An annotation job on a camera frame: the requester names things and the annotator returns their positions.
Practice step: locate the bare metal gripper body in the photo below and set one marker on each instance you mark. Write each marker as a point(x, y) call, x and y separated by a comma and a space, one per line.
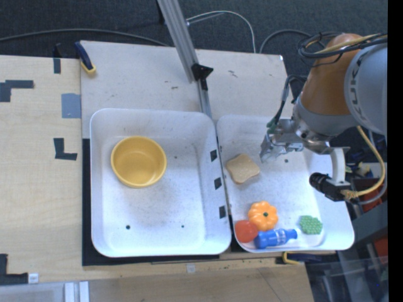
point(288, 132)

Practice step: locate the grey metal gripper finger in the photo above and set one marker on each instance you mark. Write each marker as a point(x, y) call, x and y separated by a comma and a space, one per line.
point(265, 149)
point(280, 151)

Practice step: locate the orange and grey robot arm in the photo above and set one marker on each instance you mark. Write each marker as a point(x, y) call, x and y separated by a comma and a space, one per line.
point(327, 87)

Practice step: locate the tan bread slice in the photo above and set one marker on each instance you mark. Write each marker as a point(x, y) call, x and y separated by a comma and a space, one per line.
point(242, 168)

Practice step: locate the white plastic tray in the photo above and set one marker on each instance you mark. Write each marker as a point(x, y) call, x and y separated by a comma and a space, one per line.
point(176, 206)
point(283, 187)

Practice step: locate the orange pumpkin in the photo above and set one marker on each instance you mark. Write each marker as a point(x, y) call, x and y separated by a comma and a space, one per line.
point(263, 215)

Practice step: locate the green grapes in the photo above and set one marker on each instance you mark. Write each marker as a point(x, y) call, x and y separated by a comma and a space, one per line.
point(310, 225)

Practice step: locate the red tomato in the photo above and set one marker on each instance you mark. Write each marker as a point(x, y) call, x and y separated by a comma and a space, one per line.
point(245, 231)

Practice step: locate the blue bottle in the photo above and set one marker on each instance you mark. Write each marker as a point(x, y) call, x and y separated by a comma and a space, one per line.
point(272, 238)

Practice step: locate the yellow bowl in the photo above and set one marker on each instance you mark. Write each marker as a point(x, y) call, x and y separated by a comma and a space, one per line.
point(138, 162)

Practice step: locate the black cylinder on white bracket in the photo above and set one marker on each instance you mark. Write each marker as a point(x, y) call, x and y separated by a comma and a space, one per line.
point(327, 184)

